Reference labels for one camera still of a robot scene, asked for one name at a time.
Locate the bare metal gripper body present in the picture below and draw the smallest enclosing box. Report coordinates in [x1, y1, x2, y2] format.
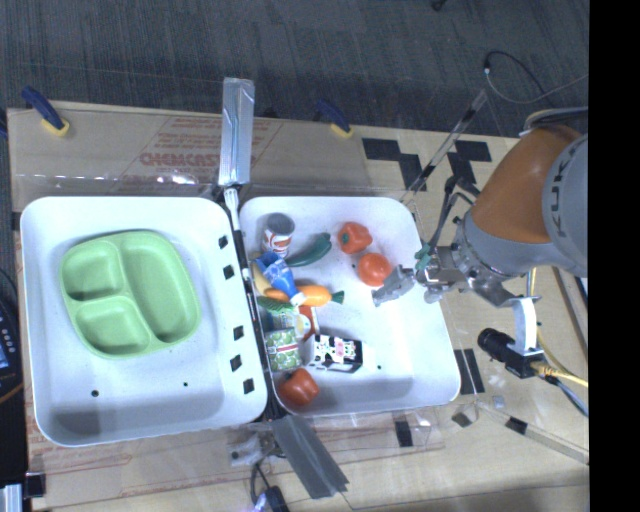
[415, 244, 502, 295]

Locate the red tomato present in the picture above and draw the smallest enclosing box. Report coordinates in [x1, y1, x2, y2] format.
[356, 251, 394, 288]

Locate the white plastic tray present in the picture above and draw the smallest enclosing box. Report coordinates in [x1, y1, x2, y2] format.
[18, 194, 269, 448]
[238, 195, 462, 418]

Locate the orange bell pepper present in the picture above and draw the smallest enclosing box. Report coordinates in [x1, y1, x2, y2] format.
[336, 220, 374, 256]

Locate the orange carrot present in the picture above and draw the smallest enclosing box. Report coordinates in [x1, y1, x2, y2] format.
[264, 283, 346, 308]

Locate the black and white flowered carton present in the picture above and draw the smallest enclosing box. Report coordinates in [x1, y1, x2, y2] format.
[305, 333, 377, 375]

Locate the dark green toy pepper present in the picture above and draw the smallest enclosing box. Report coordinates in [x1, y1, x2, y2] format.
[284, 232, 334, 268]

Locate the white and orange cup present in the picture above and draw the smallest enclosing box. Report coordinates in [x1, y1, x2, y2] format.
[296, 304, 322, 344]

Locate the blue bottle white cap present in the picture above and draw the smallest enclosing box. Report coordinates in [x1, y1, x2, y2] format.
[254, 250, 308, 308]

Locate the green striped packet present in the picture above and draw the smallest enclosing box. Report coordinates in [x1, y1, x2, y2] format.
[255, 294, 297, 330]

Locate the green patterned can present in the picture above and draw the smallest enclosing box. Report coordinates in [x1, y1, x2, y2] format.
[263, 326, 304, 373]

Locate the red and white can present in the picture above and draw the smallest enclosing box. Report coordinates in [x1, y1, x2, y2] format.
[260, 212, 297, 259]

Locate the yellow banana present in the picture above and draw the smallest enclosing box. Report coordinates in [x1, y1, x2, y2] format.
[249, 261, 274, 296]

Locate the red bell pepper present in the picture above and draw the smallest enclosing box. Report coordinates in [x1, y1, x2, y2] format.
[276, 367, 321, 408]

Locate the green divided plate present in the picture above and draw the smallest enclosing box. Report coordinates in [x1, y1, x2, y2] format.
[58, 229, 203, 360]

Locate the brown cardboard board red print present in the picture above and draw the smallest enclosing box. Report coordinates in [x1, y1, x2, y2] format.
[5, 99, 447, 501]

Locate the black cylinder on white bracket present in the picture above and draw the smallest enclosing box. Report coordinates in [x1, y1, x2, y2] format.
[476, 294, 547, 380]

